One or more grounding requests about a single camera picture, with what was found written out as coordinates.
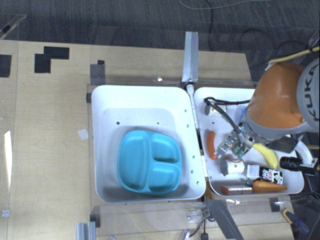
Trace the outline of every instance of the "blue plate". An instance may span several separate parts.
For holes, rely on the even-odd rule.
[[[125,189],[149,195],[168,194],[179,186],[181,170],[181,150],[173,138],[147,130],[133,130],[123,136],[117,177]]]

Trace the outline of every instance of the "carrot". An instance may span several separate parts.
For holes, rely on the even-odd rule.
[[[206,149],[208,150],[208,154],[211,159],[216,160],[218,157],[215,155],[215,137],[216,133],[214,131],[210,131],[208,137],[206,138]]]
[[[268,182],[265,180],[256,180],[253,183],[252,190],[256,193],[270,193],[287,190],[288,188],[284,185]]]

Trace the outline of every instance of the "wooden table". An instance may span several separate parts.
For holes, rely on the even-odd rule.
[[[35,54],[43,54],[44,46],[70,48],[69,59],[52,59],[51,73],[35,73]],[[12,69],[9,78],[0,78],[0,97],[16,102],[11,109],[15,115],[6,119],[14,125],[10,216],[1,218],[0,229],[5,232],[7,228],[8,240],[74,240],[77,223],[89,221],[94,188],[90,185],[88,140],[81,140],[78,134],[88,129],[90,64],[104,60],[107,76],[113,77],[181,79],[184,51],[3,40],[0,54],[5,53],[12,55]],[[206,51],[199,52],[199,78],[251,80],[244,54]],[[0,204],[6,207],[5,181],[1,178],[0,183]],[[149,218],[167,220],[150,214]],[[248,225],[236,214],[234,219],[246,240],[293,239],[290,225],[279,212],[250,214],[260,217],[256,221],[264,221],[261,216],[270,214],[278,223],[266,219]],[[179,239],[182,232],[181,228],[163,231],[151,227],[149,232],[138,233],[144,225],[137,218],[130,218],[136,232],[124,230],[115,236],[117,240]],[[175,220],[181,219],[177,213]],[[127,225],[118,222],[117,232],[121,232]],[[210,239],[225,239],[215,222],[207,227]],[[108,233],[98,237],[108,238]],[[0,239],[6,239],[6,232]]]

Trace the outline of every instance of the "yellow banana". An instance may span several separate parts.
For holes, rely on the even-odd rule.
[[[276,153],[273,150],[266,148],[264,145],[260,143],[255,143],[252,147],[258,150],[264,156],[264,159],[267,162],[270,169],[277,168],[278,159]]]

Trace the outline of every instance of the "table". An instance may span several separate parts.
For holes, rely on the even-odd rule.
[[[68,47],[69,59],[52,59],[51,73],[35,73],[35,54],[43,54],[44,46]],[[0,204],[10,209],[10,216],[1,218],[0,239],[75,239],[77,223],[89,221],[95,191],[90,182],[89,142],[78,133],[88,129],[90,64],[105,61],[110,80],[179,81],[184,51],[2,40],[0,54],[12,55],[10,77],[0,78],[0,98],[6,105],[1,109],[8,114],[4,129],[11,130],[13,143],[9,189],[4,172],[0,177]],[[244,54],[206,51],[199,52],[199,78],[251,80]],[[280,200],[290,206],[289,197]],[[175,217],[161,212],[158,206],[163,203],[137,204],[129,212],[126,204],[101,205],[104,214],[115,219],[104,229],[97,228],[99,240],[110,235],[117,240],[179,239],[183,227],[195,227],[186,224],[183,203],[170,203]],[[279,212],[243,213],[238,209],[232,214],[245,239],[293,239]],[[181,228],[171,228],[172,222]],[[225,239],[215,222],[208,223],[206,231],[210,239]]]

